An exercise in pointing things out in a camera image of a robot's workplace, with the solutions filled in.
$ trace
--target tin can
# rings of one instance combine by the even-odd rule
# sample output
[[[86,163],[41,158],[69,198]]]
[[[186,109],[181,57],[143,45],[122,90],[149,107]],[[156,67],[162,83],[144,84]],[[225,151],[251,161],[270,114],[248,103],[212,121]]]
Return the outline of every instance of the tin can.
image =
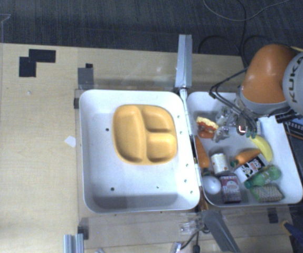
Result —
[[[222,172],[230,170],[228,162],[226,160],[226,156],[223,153],[214,154],[213,156],[211,156],[211,162],[215,174],[221,174]]]

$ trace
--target plastic bottle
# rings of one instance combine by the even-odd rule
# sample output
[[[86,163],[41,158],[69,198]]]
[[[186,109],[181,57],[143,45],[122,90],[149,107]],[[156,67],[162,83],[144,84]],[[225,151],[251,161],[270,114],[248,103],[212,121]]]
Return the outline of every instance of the plastic bottle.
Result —
[[[244,182],[246,188],[253,186],[264,186],[281,176],[281,171],[274,165],[269,165],[266,169],[256,173],[250,180]]]

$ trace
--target banana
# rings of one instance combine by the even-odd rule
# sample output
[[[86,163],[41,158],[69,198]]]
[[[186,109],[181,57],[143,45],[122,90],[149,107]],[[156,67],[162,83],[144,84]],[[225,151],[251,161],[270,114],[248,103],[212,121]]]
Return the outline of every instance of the banana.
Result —
[[[261,136],[256,135],[256,137],[249,138],[258,148],[261,150],[262,155],[265,157],[265,159],[270,162],[272,160],[272,150],[270,147],[270,144]]]

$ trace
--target gray carpet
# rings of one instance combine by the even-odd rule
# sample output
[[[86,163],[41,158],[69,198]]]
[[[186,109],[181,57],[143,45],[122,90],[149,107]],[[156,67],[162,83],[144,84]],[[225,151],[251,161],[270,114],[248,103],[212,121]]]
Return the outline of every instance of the gray carpet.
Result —
[[[239,1],[251,16],[283,0]],[[235,0],[206,3],[225,16],[244,17]],[[178,35],[192,34],[197,52],[202,39],[217,35],[202,45],[202,53],[240,54],[237,48],[245,42],[246,60],[267,42],[303,47],[303,0],[247,21],[243,37],[244,22],[212,14],[203,0],[0,0],[0,13],[12,15],[4,37],[11,43],[176,52]]]

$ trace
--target wooden surface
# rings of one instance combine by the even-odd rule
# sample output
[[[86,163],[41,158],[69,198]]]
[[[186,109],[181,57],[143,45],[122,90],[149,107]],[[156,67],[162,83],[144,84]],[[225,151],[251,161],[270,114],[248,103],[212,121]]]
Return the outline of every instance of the wooden surface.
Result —
[[[56,62],[37,63],[36,78],[19,78],[19,57],[28,56],[30,48],[56,50]],[[92,63],[95,82],[101,87],[140,87],[144,83],[151,87],[171,86],[177,55],[4,44],[0,56],[0,252],[63,252],[63,235],[75,235],[81,220],[77,153],[64,142],[68,136],[76,137],[73,99],[78,87],[78,67]],[[194,55],[193,83],[199,88],[210,87],[241,68],[239,57]],[[285,210],[279,213],[280,218],[289,217]],[[268,223],[265,210],[260,215],[244,211],[224,213],[240,248],[244,252],[255,252],[257,248],[272,252],[279,245],[280,252],[292,252],[289,238],[278,224]],[[243,222],[242,218],[256,220]],[[149,240],[147,236],[160,232],[163,244],[119,247],[111,244],[111,238],[122,235],[113,232],[118,226],[106,217],[100,219],[98,224],[107,232],[99,233],[96,241],[101,240],[106,246],[105,253],[167,253],[172,245],[169,242],[174,239],[172,233],[179,235],[174,230],[177,224],[173,223],[171,230],[160,230],[153,222],[141,234],[133,231],[134,221],[129,218],[128,227],[120,225],[125,232],[122,245],[136,243],[137,235],[143,245]],[[202,253],[219,252],[211,235],[200,239]],[[92,249],[86,252],[94,252],[95,242],[87,243]]]

